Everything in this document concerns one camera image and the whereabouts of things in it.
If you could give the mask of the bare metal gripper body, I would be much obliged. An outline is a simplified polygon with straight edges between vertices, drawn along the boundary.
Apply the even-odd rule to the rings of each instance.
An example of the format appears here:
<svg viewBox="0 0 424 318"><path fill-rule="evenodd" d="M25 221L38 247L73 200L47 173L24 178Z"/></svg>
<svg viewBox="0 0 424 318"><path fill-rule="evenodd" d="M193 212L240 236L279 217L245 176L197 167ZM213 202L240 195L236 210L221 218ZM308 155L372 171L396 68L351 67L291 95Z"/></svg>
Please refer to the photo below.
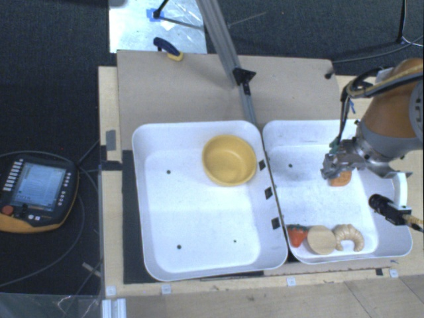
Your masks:
<svg viewBox="0 0 424 318"><path fill-rule="evenodd" d="M332 164L337 178L345 171L370 170L381 178L393 178L398 171L390 167L392 158L385 157L374 150L364 139L334 139L329 145L323 165Z"/></svg>

